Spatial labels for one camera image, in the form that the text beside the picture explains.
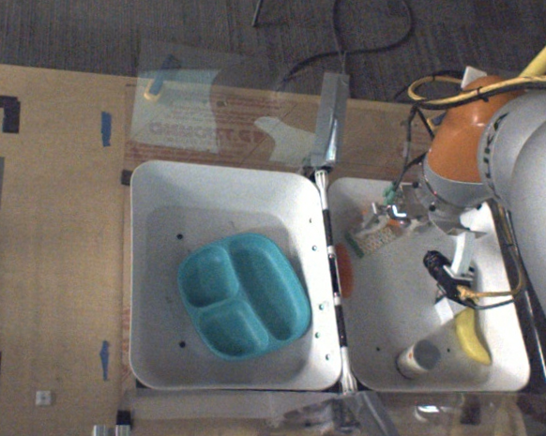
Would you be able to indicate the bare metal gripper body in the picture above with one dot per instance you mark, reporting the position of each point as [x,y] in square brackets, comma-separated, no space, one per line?
[412,207]

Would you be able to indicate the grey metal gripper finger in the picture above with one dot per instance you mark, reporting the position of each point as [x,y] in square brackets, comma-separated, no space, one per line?
[401,227]
[370,222]

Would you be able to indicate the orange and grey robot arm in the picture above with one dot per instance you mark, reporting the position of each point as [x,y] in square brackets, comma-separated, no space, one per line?
[527,152]

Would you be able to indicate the white orange green packet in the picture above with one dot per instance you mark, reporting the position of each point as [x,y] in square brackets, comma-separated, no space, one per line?
[372,241]

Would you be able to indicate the brown cardboard board red print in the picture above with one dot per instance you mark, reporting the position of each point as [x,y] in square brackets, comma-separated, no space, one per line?
[378,131]

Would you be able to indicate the white plastic tray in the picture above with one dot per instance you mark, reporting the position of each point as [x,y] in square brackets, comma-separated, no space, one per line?
[397,316]
[171,195]

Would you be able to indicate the yellow banana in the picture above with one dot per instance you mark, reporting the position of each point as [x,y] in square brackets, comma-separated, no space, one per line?
[471,338]

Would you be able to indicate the blue divided plate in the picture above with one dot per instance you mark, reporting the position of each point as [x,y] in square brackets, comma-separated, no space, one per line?
[248,295]

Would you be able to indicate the black cylinder on white bracket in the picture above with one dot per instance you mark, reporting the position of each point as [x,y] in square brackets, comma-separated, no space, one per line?
[443,273]

